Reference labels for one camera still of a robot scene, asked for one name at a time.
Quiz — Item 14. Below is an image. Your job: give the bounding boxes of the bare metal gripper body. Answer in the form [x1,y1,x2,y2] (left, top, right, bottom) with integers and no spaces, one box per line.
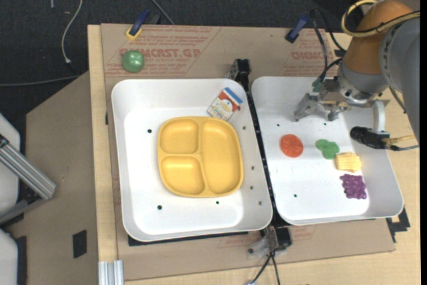
[317,77,382,111]

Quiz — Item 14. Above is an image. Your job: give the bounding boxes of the green toy broccoli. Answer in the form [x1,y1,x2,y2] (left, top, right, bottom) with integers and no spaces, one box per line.
[315,138,340,160]

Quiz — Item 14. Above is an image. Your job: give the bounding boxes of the orange toy tomato slice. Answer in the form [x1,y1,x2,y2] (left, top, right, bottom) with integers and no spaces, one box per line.
[280,133,304,158]

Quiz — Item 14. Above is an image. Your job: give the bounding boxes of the yellow toy corn piece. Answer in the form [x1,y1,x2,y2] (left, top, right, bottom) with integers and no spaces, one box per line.
[334,152,362,173]

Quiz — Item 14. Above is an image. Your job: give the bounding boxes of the thin black rod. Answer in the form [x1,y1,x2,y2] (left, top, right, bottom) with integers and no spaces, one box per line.
[242,79,278,228]

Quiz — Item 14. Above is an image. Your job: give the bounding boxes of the white plastic tray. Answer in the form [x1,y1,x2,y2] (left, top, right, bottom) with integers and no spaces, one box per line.
[111,77,274,242]
[250,75,404,226]

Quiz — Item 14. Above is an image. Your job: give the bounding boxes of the purple toy grapes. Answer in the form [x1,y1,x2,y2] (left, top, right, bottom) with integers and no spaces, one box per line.
[339,173,368,200]

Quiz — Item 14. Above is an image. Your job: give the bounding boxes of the small white printed carton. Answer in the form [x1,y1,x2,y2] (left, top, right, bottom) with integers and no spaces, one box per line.
[206,87,244,122]

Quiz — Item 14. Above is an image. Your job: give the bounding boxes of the brown cardboard board red print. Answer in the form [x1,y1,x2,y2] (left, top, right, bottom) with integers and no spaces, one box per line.
[100,23,397,282]

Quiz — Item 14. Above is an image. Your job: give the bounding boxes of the yellow divided plate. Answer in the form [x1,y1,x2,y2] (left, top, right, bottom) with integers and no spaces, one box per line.
[156,115,244,199]

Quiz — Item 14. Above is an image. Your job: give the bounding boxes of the green toy pepper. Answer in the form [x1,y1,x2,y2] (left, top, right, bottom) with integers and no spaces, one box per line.
[121,50,145,73]

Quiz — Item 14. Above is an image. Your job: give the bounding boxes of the black cylinder on white bracket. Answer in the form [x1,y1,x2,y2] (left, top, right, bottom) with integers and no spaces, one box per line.
[350,99,391,150]

